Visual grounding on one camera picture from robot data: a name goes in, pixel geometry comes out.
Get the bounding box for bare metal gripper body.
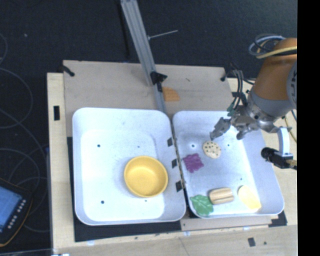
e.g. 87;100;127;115
230;105;281;134

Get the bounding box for beige chocolate chip biscuit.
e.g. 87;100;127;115
201;140;222;159

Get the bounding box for purple grapes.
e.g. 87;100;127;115
182;153;205;174

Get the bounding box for white plastic tray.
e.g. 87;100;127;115
171;110;286;219
71;107;187;227

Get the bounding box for yellow cheese wedge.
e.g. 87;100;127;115
237;184;262;211

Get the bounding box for brown bread roll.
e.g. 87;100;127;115
208;187;235;206

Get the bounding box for green lettuce leaf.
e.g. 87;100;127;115
189;194;215;217

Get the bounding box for pale wood board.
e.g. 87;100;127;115
61;59;279;232

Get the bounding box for yellow bowl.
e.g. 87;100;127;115
123;155;169;199

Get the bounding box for black cylinder on white bracket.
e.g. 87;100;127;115
260;126;295;169

